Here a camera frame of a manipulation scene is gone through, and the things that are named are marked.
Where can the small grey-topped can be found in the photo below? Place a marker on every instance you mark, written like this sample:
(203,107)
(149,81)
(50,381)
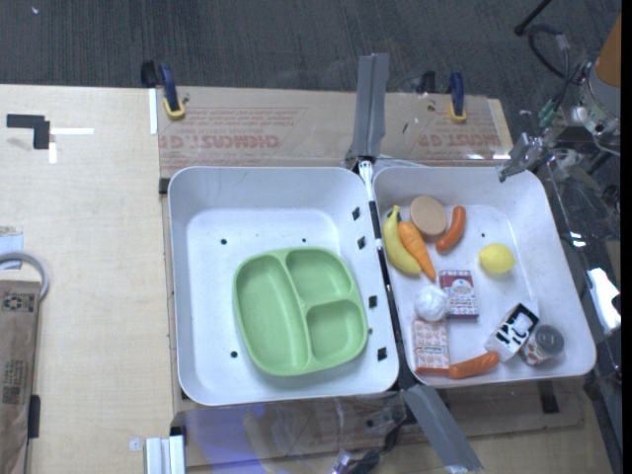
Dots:
(543,344)

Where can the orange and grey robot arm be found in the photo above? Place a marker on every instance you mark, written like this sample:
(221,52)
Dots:
(610,62)

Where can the round tan biscuit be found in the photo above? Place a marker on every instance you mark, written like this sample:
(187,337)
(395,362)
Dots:
(428,215)

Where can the brown cardboard board red print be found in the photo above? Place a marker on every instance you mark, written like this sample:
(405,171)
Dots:
(276,131)

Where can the white plastic tray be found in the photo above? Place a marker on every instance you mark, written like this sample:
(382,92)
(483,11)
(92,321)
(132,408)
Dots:
(212,284)
(538,284)

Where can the white crumpled ball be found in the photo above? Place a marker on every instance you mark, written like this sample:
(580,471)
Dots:
(430,304)

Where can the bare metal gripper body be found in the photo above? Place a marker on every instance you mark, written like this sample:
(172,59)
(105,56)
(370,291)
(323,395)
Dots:
(587,127)

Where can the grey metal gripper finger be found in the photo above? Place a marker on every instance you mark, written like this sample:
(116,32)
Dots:
(526,147)
(509,170)

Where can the orange bread stick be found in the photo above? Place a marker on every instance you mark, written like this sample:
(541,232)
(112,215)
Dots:
(474,366)

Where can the red and white carton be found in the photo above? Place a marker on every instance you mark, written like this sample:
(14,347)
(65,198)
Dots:
(460,295)

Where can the yellow banana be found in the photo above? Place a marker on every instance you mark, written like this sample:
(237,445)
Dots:
(395,252)

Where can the green divided plate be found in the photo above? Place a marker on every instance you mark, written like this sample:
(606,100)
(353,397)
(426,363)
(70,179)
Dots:
(276,314)

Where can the brown paper bag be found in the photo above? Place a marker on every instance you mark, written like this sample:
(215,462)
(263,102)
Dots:
(17,363)

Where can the orange and white packet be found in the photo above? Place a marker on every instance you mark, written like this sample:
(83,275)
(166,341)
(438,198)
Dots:
(430,346)

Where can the orange carrot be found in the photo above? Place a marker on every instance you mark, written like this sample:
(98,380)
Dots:
(416,246)

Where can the black and white carton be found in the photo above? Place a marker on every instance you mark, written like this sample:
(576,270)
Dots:
(511,334)

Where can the orange sausage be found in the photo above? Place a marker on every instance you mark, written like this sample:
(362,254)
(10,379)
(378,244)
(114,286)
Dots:
(452,232)

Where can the yellow lemon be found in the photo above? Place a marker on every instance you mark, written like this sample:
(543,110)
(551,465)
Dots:
(497,259)

